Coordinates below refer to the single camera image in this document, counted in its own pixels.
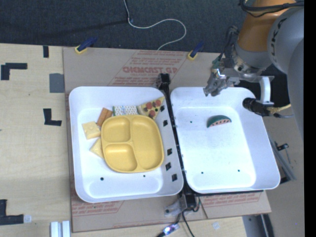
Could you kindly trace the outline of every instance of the wooden table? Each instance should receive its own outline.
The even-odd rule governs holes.
[[[7,199],[7,215],[31,215],[32,222],[0,226],[0,236],[49,236],[53,221],[71,220],[66,136],[65,94],[50,93],[49,74],[63,74],[62,47],[0,44],[0,64],[27,63],[27,70],[10,70],[0,81],[0,199]],[[52,109],[44,125],[43,109]],[[245,237],[242,217],[189,222],[195,236]],[[190,236],[184,223],[172,236]],[[165,225],[74,233],[71,236],[158,235]]]

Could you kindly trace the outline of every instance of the metal bracket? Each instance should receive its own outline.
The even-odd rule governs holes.
[[[247,236],[274,237],[273,227],[268,214],[247,215],[242,217]]]
[[[49,225],[49,236],[50,237],[70,237],[70,222],[50,222]]]
[[[265,105],[273,105],[274,103],[270,101],[271,98],[271,81],[274,77],[259,77],[259,84],[261,89],[261,96],[259,103]]]
[[[187,208],[188,206],[187,206],[186,197],[181,196],[173,204],[164,207],[164,215],[165,217],[177,216]]]
[[[281,167],[284,171],[284,174],[286,176],[287,181],[296,180],[296,176],[294,175],[294,172],[292,171],[289,163],[285,160],[283,155],[280,153],[281,150],[288,148],[287,144],[283,144],[281,146],[278,146],[277,143],[272,140],[272,138],[269,135],[270,144],[273,150],[273,153],[278,160],[278,162],[281,164]]]

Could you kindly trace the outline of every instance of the yellow plate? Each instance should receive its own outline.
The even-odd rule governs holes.
[[[120,115],[106,119],[101,142],[107,165],[123,173],[154,170],[164,158],[159,128],[143,115]]]

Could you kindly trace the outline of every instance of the cardboard sheet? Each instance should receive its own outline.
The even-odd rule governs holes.
[[[168,224],[164,207],[177,196],[87,203],[76,194],[72,161],[69,93],[79,86],[152,86],[160,73],[169,73],[170,91],[180,86],[206,86],[214,53],[199,53],[194,61],[186,52],[88,48],[81,55],[73,47],[63,49],[68,153],[71,180],[72,231],[83,232],[152,224]],[[202,209],[187,220],[214,219],[268,213],[265,192],[201,197]]]

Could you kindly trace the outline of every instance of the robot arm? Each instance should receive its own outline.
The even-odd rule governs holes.
[[[216,96],[221,90],[238,85],[240,80],[259,82],[260,100],[243,103],[251,111],[269,116],[270,81],[261,73],[271,64],[287,74],[288,92],[295,119],[303,138],[303,73],[304,73],[304,2],[295,0],[240,0],[248,12],[240,32],[234,27],[228,36],[238,35],[232,44],[231,55],[222,58],[224,51],[213,61],[205,95]]]

